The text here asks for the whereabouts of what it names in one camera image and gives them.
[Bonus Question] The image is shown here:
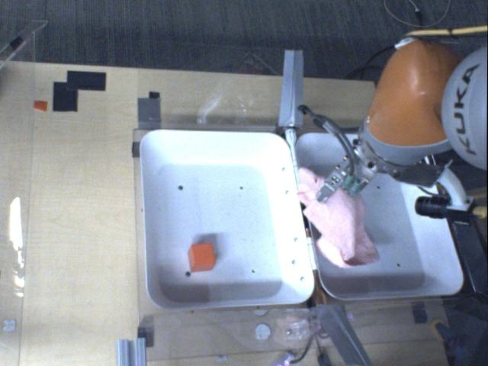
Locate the white plastic tray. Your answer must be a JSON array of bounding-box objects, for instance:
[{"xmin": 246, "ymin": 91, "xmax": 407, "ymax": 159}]
[
  {"xmin": 295, "ymin": 132, "xmax": 465, "ymax": 302},
  {"xmin": 139, "ymin": 129, "xmax": 316, "ymax": 311}
]

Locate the pink cloth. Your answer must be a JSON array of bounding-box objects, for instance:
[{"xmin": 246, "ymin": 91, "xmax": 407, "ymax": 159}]
[{"xmin": 296, "ymin": 166, "xmax": 380, "ymax": 268}]

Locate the orange cube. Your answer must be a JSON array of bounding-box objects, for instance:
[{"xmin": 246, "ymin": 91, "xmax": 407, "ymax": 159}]
[{"xmin": 187, "ymin": 242, "xmax": 217, "ymax": 274}]

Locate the black cylinder on white bracket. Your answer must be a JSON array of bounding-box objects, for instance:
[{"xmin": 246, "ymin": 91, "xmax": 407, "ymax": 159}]
[{"xmin": 414, "ymin": 164, "xmax": 477, "ymax": 221}]

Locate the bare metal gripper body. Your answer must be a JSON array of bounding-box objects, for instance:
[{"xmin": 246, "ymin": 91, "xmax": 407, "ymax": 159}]
[{"xmin": 326, "ymin": 141, "xmax": 382, "ymax": 191}]

